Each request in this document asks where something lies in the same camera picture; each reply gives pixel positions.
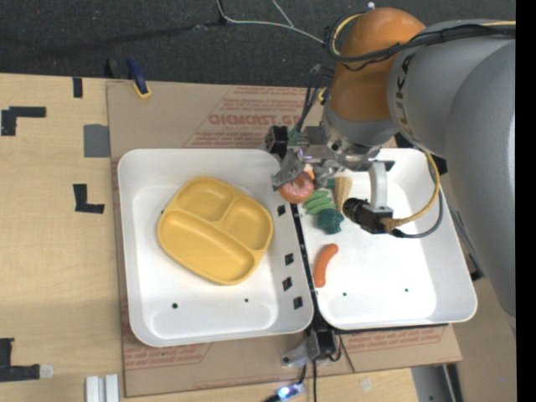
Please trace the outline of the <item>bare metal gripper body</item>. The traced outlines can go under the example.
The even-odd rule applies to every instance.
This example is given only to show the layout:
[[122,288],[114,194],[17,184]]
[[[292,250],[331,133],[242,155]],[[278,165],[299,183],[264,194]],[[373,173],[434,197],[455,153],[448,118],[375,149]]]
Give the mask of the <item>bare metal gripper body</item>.
[[379,150],[380,146],[354,145],[326,126],[307,126],[299,136],[299,160],[314,168],[356,172],[366,168]]

